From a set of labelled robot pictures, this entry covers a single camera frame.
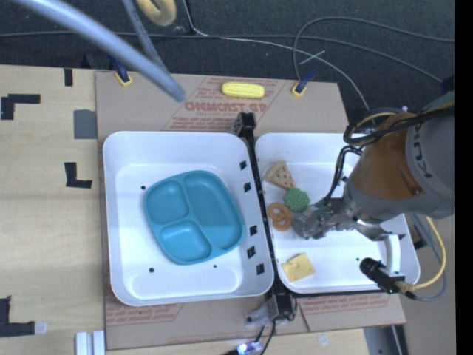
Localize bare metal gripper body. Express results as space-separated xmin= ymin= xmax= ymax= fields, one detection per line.
xmin=320 ymin=197 xmax=389 ymax=242

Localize brown pretzel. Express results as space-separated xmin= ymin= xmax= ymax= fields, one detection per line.
xmin=267 ymin=202 xmax=293 ymax=232

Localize green grapes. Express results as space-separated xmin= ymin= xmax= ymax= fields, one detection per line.
xmin=283 ymin=186 xmax=311 ymax=214

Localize white plastic tray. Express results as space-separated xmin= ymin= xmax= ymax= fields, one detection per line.
xmin=102 ymin=130 xmax=276 ymax=308
xmin=254 ymin=132 xmax=422 ymax=295

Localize yellow cheese wedge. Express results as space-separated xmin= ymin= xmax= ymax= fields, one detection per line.
xmin=280 ymin=251 xmax=316 ymax=283

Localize thin black rod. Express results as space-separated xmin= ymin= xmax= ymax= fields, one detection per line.
xmin=245 ymin=126 xmax=284 ymax=296

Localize tan pizza slice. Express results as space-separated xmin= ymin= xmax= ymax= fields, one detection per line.
xmin=262 ymin=160 xmax=296 ymax=192

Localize blue divided plate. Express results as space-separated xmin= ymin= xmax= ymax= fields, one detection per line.
xmin=143 ymin=169 xmax=247 ymax=266

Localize yellow corn cob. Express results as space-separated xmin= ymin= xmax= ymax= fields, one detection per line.
xmin=220 ymin=81 xmax=266 ymax=100

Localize brown cardboard board red print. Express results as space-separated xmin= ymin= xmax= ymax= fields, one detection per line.
xmin=94 ymin=71 xmax=407 ymax=351

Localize black cylinder on white bracket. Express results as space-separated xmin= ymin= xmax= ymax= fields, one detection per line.
xmin=359 ymin=232 xmax=407 ymax=295

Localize black block with thin wires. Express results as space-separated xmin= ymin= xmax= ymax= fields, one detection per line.
xmin=271 ymin=291 xmax=298 ymax=320
xmin=236 ymin=111 xmax=257 ymax=137

